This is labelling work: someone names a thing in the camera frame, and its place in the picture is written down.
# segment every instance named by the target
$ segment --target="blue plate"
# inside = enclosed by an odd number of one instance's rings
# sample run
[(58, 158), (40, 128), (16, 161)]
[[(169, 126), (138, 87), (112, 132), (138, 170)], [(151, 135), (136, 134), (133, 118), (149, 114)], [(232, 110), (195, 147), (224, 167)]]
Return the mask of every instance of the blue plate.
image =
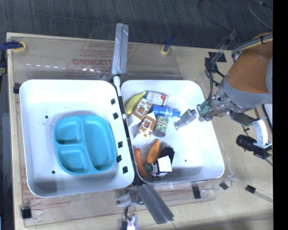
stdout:
[(60, 166), (70, 174), (94, 174), (111, 169), (117, 157), (110, 125), (95, 115), (69, 116), (53, 129)]

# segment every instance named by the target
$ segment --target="orange carrot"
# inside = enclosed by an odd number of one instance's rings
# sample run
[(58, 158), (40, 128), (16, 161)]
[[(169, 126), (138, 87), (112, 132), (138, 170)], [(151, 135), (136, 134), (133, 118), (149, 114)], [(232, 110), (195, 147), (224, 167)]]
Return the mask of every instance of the orange carrot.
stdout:
[(145, 163), (146, 171), (151, 171), (151, 165), (158, 159), (159, 146), (160, 146), (160, 140), (157, 139), (150, 148), (150, 150), (148, 151)]
[(144, 169), (144, 163), (143, 163), (143, 158), (142, 158), (142, 151), (139, 148), (135, 148), (133, 150), (134, 153), (134, 158), (136, 162), (136, 168), (138, 169), (138, 172), (142, 178), (147, 176), (147, 172)]

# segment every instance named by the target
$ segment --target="yellow banana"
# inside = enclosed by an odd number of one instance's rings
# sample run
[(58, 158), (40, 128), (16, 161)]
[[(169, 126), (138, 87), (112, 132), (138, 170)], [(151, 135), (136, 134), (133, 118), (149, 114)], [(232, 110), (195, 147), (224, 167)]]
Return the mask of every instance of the yellow banana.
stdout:
[(131, 97), (125, 105), (126, 114), (130, 115), (136, 105), (141, 101), (141, 99), (146, 95), (146, 91), (143, 91), (140, 94), (136, 94)]

